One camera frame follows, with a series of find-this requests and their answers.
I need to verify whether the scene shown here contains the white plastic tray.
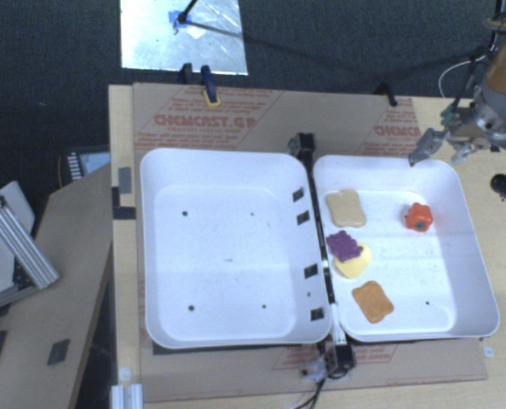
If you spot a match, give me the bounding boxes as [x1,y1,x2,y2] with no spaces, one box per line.
[312,154,502,343]
[139,147,335,351]

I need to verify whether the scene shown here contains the tan bread slice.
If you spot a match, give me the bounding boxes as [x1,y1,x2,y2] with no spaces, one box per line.
[325,187,368,229]

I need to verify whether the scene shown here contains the orange-brown toast slice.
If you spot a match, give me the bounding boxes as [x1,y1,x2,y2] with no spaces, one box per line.
[351,279,395,325]

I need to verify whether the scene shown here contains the thin black and white rod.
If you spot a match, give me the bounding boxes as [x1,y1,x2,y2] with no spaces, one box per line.
[302,150,342,345]

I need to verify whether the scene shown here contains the purple grapes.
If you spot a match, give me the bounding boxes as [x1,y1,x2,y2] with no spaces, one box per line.
[325,229,364,262]

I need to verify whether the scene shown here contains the brown cardboard board red print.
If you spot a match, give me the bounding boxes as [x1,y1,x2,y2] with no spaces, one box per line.
[131,82,490,404]

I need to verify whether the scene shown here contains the orange bell pepper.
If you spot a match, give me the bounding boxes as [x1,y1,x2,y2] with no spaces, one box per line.
[402,202,434,233]

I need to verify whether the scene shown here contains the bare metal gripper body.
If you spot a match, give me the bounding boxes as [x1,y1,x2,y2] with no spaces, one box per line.
[445,105,506,152]

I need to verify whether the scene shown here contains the yellow heart-shaped toy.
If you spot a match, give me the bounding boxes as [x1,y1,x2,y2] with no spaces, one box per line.
[333,242,373,280]

